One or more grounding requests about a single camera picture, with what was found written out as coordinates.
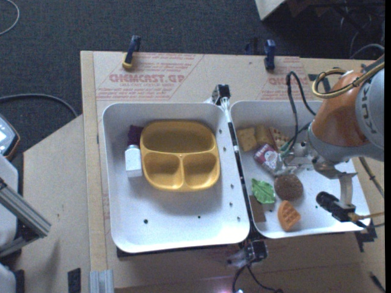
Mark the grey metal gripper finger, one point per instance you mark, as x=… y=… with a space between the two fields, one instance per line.
x=291 y=172
x=279 y=169

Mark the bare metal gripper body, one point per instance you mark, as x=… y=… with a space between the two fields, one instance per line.
x=301 y=157

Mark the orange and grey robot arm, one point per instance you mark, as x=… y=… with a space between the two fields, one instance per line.
x=339 y=124

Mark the brown round bread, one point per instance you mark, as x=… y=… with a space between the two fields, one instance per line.
x=288 y=188

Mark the red and white carton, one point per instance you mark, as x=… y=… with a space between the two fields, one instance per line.
x=266 y=157

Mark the green leaf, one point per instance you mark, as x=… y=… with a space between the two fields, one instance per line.
x=262 y=191

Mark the red and yellow waffle piece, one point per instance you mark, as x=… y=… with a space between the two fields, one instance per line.
x=279 y=138

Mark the yellow bread block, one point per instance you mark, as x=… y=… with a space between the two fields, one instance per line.
x=263 y=135

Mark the thin black and white rod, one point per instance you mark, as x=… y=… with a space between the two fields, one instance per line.
x=239 y=160

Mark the orange waffle slice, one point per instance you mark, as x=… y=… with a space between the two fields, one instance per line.
x=288 y=216

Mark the yellow square cracker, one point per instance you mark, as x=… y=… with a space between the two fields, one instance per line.
x=247 y=139

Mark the brown flat square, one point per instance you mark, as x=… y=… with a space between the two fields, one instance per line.
x=258 y=211

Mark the white plastic tray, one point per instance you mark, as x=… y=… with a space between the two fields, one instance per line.
x=317 y=221
x=171 y=218

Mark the yellow divided plate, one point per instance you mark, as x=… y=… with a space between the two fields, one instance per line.
x=178 y=156

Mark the brown cardboard board red print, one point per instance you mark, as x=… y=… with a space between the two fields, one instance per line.
x=189 y=72

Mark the white plastic bottle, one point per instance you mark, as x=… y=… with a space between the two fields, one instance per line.
x=133 y=162

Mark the purple grapes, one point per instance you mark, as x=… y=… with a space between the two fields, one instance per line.
x=134 y=134

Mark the black cylinder on white bracket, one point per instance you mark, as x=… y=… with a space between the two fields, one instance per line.
x=333 y=204

